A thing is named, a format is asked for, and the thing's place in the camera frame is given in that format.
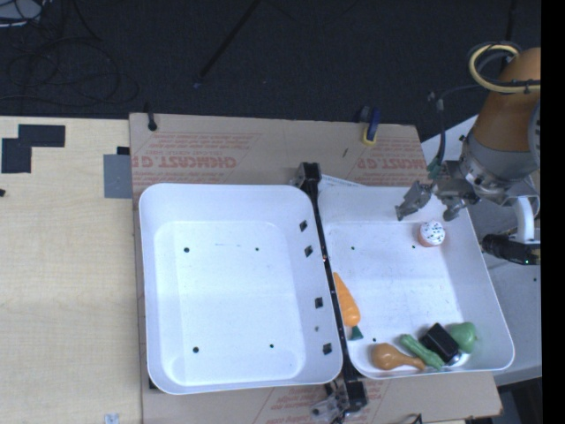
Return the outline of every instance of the black object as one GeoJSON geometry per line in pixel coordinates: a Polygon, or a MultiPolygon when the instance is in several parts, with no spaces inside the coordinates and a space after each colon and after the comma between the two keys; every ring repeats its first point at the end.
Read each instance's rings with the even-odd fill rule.
{"type": "Polygon", "coordinates": [[[492,256],[521,265],[541,263],[540,244],[523,244],[504,234],[487,234],[481,242],[483,250],[492,256]]]}
{"type": "Polygon", "coordinates": [[[347,398],[350,402],[350,407],[348,408],[348,412],[354,413],[358,412],[367,405],[367,398],[365,394],[365,386],[359,380],[355,382],[347,382],[345,383],[345,388],[347,389],[347,398]]]}
{"type": "Polygon", "coordinates": [[[435,323],[419,341],[425,348],[440,355],[446,363],[459,353],[459,344],[439,323],[435,323]]]}
{"type": "Polygon", "coordinates": [[[149,389],[150,389],[150,390],[158,390],[159,392],[162,392],[162,391],[159,390],[159,388],[157,388],[157,386],[153,383],[153,380],[151,380],[151,378],[149,378],[149,389]]]}
{"type": "Polygon", "coordinates": [[[18,127],[22,145],[41,148],[64,148],[64,125],[22,125],[18,127]]]}
{"type": "Polygon", "coordinates": [[[31,173],[32,148],[64,148],[64,125],[18,126],[18,138],[2,139],[2,173],[31,173]]]}
{"type": "Polygon", "coordinates": [[[257,6],[259,6],[259,3],[261,3],[261,0],[253,0],[249,8],[247,8],[247,11],[243,15],[243,17],[231,29],[231,31],[228,33],[226,38],[223,40],[222,44],[220,44],[218,50],[212,55],[212,57],[208,60],[206,65],[198,72],[198,74],[196,75],[196,80],[194,81],[194,85],[193,85],[195,88],[200,87],[200,85],[202,84],[202,80],[204,79],[206,74],[208,74],[214,63],[218,61],[222,53],[229,47],[233,39],[236,37],[236,34],[239,32],[239,30],[241,30],[241,27],[251,17],[257,6]]]}
{"type": "MultiPolygon", "coordinates": [[[[508,10],[508,24],[506,25],[506,41],[512,40],[512,35],[514,34],[514,24],[516,23],[516,15],[518,13],[518,0],[510,0],[510,8],[508,10]]],[[[502,59],[501,72],[508,65],[507,58],[502,59]]]]}
{"type": "Polygon", "coordinates": [[[418,416],[411,424],[422,424],[422,413],[418,413],[418,416]]]}
{"type": "Polygon", "coordinates": [[[149,104],[149,102],[145,102],[145,105],[143,106],[143,112],[147,113],[147,118],[149,119],[147,129],[149,129],[151,132],[155,132],[158,127],[157,123],[155,122],[153,111],[151,111],[151,105],[149,104]]]}
{"type": "Polygon", "coordinates": [[[2,139],[2,173],[31,173],[32,149],[17,138],[2,139]]]}

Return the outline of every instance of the black cable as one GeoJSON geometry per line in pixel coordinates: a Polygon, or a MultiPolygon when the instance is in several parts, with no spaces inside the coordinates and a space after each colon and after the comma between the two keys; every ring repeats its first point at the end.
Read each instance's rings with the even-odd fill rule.
{"type": "Polygon", "coordinates": [[[19,27],[18,30],[13,29],[13,31],[10,27],[7,27],[10,30],[8,34],[11,36],[11,46],[22,54],[8,62],[6,75],[11,83],[20,87],[20,92],[0,96],[0,101],[20,99],[20,114],[23,114],[22,105],[25,99],[77,108],[99,103],[119,104],[133,100],[139,93],[138,83],[128,74],[120,72],[116,60],[97,45],[102,42],[102,39],[87,24],[77,0],[49,0],[50,3],[47,3],[47,1],[44,0],[43,2],[39,22],[28,21],[24,26],[19,27]],[[55,14],[53,10],[57,6],[59,13],[55,14]],[[89,36],[64,35],[68,27],[69,17],[72,14],[79,18],[89,36]],[[96,66],[98,69],[74,78],[72,75],[76,71],[82,73],[83,67],[77,64],[64,64],[64,61],[68,60],[69,57],[65,55],[64,47],[71,47],[74,51],[76,48],[95,50],[96,57],[89,53],[80,56],[80,58],[84,57],[88,61],[92,61],[93,58],[96,60],[100,57],[102,60],[98,65],[103,65],[106,69],[100,71],[100,67],[96,66]],[[107,78],[112,78],[111,86],[108,89],[104,88],[105,92],[102,95],[93,95],[83,90],[84,84],[107,78]],[[130,89],[127,90],[128,93],[117,98],[117,92],[126,82],[130,85],[130,89]],[[81,102],[74,100],[71,102],[68,99],[50,99],[38,94],[53,88],[53,93],[60,95],[61,92],[58,90],[62,87],[68,87],[73,93],[79,95],[81,102]]]}
{"type": "Polygon", "coordinates": [[[340,12],[339,14],[337,14],[336,16],[334,16],[333,18],[331,18],[330,20],[327,20],[325,22],[322,22],[320,24],[312,24],[310,22],[304,22],[303,20],[299,20],[296,17],[294,17],[292,14],[290,14],[288,11],[284,10],[283,8],[281,8],[279,5],[274,4],[272,1],[270,0],[265,0],[265,3],[271,5],[273,8],[275,8],[276,10],[278,10],[279,12],[281,12],[282,14],[284,14],[287,18],[289,18],[290,20],[293,20],[294,22],[298,22],[299,24],[303,24],[307,27],[323,27],[327,24],[336,22],[338,19],[340,19],[341,17],[343,17],[345,14],[349,13],[355,6],[357,6],[357,4],[360,2],[361,0],[354,0],[347,8],[345,8],[345,10],[343,10],[342,12],[340,12]]]}
{"type": "Polygon", "coordinates": [[[508,9],[508,25],[506,26],[506,37],[504,39],[511,40],[514,34],[514,24],[518,13],[518,0],[510,0],[510,8],[508,9]]]}
{"type": "Polygon", "coordinates": [[[437,99],[436,103],[435,103],[435,108],[437,110],[437,114],[438,114],[438,120],[439,120],[439,126],[440,126],[440,145],[438,147],[438,151],[435,155],[435,157],[432,159],[432,161],[428,164],[427,166],[427,170],[430,172],[428,177],[429,178],[435,178],[440,170],[441,167],[441,163],[443,162],[443,157],[445,155],[445,147],[446,147],[446,128],[445,128],[445,119],[444,119],[444,114],[443,111],[445,110],[445,106],[444,106],[444,99],[453,94],[453,93],[457,93],[460,91],[467,91],[467,90],[472,90],[472,89],[478,89],[481,88],[481,86],[477,83],[472,84],[472,85],[462,85],[460,87],[452,87],[450,89],[447,89],[445,91],[443,91],[440,94],[440,97],[437,99]]]}
{"type": "Polygon", "coordinates": [[[9,4],[13,4],[15,1],[16,0],[7,0],[7,1],[0,4],[0,8],[3,7],[3,6],[7,6],[9,4]]]}
{"type": "Polygon", "coordinates": [[[220,45],[220,47],[217,49],[217,51],[212,55],[212,57],[208,60],[208,62],[206,63],[206,65],[200,69],[200,71],[197,73],[196,75],[196,80],[194,81],[194,87],[198,88],[201,83],[202,80],[204,79],[204,77],[208,74],[208,71],[212,68],[212,66],[215,64],[216,61],[218,61],[218,59],[220,58],[220,56],[222,55],[222,53],[229,47],[229,45],[231,44],[231,42],[233,41],[233,39],[236,37],[237,33],[239,32],[239,30],[241,30],[241,28],[245,25],[245,22],[252,16],[253,12],[255,11],[255,9],[257,8],[257,6],[259,6],[259,4],[261,3],[262,0],[253,0],[251,5],[249,6],[249,8],[247,8],[247,10],[245,11],[244,15],[241,17],[241,19],[238,21],[238,23],[231,29],[231,31],[228,33],[228,35],[226,36],[226,38],[223,40],[222,44],[220,45]]]}

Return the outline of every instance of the white tray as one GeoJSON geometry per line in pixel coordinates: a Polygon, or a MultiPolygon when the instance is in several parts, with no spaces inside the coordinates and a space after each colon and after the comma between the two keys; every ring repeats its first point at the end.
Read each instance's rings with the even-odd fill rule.
{"type": "Polygon", "coordinates": [[[169,394],[330,382],[343,353],[312,203],[290,185],[139,200],[147,367],[169,394]]]}
{"type": "Polygon", "coordinates": [[[445,206],[433,196],[418,212],[396,218],[406,187],[331,186],[320,192],[319,208],[329,262],[342,277],[361,313],[364,338],[348,340],[355,368],[369,378],[500,370],[514,359],[514,346],[466,209],[451,222],[445,206]],[[441,221],[446,238],[424,248],[419,226],[441,221]],[[385,371],[371,362],[376,343],[390,343],[402,352],[399,337],[418,339],[436,322],[444,327],[470,321],[478,340],[472,354],[454,366],[397,367],[385,371]]]}

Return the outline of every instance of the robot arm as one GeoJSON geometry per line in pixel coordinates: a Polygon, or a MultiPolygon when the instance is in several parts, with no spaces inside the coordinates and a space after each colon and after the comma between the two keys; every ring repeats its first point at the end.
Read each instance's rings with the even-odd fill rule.
{"type": "Polygon", "coordinates": [[[465,137],[461,155],[457,161],[442,162],[431,185],[414,183],[395,207],[396,215],[400,221],[423,208],[432,193],[446,205],[446,221],[481,200],[512,207],[518,220],[516,235],[489,234],[482,240],[483,249],[512,262],[539,263],[539,241],[533,234],[539,194],[525,179],[540,167],[541,48],[521,52],[509,43],[482,44],[471,53],[469,69],[490,93],[465,137]],[[484,56],[500,50],[513,57],[499,78],[481,75],[484,56]]]}

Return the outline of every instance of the yellow cable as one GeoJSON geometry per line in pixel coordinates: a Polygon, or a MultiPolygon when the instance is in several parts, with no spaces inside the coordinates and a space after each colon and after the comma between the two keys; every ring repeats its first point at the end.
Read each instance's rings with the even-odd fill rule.
{"type": "Polygon", "coordinates": [[[483,46],[480,49],[475,50],[475,52],[471,55],[471,59],[469,60],[469,72],[471,73],[472,78],[475,79],[475,81],[477,81],[477,83],[479,83],[480,86],[485,87],[486,89],[489,89],[491,91],[496,91],[497,93],[522,93],[525,91],[541,90],[541,84],[530,85],[528,87],[503,87],[500,85],[495,85],[483,79],[483,77],[477,72],[477,69],[475,68],[475,61],[477,61],[477,58],[481,56],[485,51],[492,49],[506,50],[515,57],[520,54],[520,52],[517,49],[505,44],[487,44],[486,46],[483,46]]]}

